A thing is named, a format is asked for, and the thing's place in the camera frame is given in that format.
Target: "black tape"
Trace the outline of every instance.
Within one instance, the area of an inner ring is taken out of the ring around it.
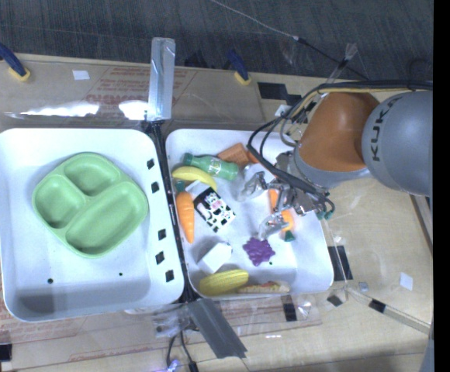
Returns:
[[[209,67],[208,63],[204,59],[203,52],[201,50],[197,50],[190,57],[187,57],[184,61],[184,66],[186,66],[186,67],[204,67],[204,68]]]
[[[12,349],[13,345],[11,343],[0,344],[0,363],[11,361]]]
[[[334,267],[334,281],[344,281],[344,276],[347,280],[352,280],[352,272],[344,246],[337,246],[337,249],[335,249],[335,246],[329,246],[328,253],[331,256],[332,266]]]
[[[282,306],[287,322],[297,321],[296,307],[294,306],[292,299],[293,298],[290,295],[282,296]]]
[[[335,307],[339,307],[340,305],[342,305],[342,300],[334,294],[329,296],[327,300]]]
[[[372,301],[369,303],[369,307],[373,308],[373,310],[376,310],[379,313],[384,313],[384,311],[386,310],[386,304],[377,301],[376,299],[372,299]]]
[[[286,101],[288,106],[294,106],[301,99],[301,95],[291,95],[288,93],[285,84],[258,82],[258,88],[261,99]]]

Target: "blue clamp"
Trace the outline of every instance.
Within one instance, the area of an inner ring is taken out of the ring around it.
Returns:
[[[16,55],[3,43],[0,43],[0,57],[4,59],[8,65],[8,72],[20,81],[26,81],[30,76],[30,71],[22,65]]]
[[[227,59],[236,70],[234,75],[237,81],[239,81],[242,85],[248,85],[249,83],[251,83],[251,77],[249,76],[248,70],[246,69],[246,64],[234,49],[230,49],[227,51]]]

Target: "yellow banana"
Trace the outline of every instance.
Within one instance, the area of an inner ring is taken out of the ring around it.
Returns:
[[[179,167],[171,173],[172,177],[183,181],[200,181],[216,191],[216,182],[213,177],[196,167]]]

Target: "bottle cap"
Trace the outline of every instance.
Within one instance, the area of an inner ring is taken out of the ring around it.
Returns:
[[[175,183],[175,187],[177,188],[177,193],[180,193],[181,191],[185,190],[185,182],[184,181],[177,181]]]
[[[294,237],[293,232],[291,232],[290,230],[287,230],[284,241],[286,241],[288,243],[290,241],[294,241],[295,239],[296,239],[296,237]]]
[[[184,165],[191,165],[192,157],[191,153],[184,154]]]

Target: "purple grapes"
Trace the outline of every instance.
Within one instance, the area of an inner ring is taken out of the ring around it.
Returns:
[[[261,241],[251,237],[242,248],[247,252],[249,259],[255,266],[259,266],[262,262],[268,262],[275,255],[275,251],[270,247],[267,239]]]

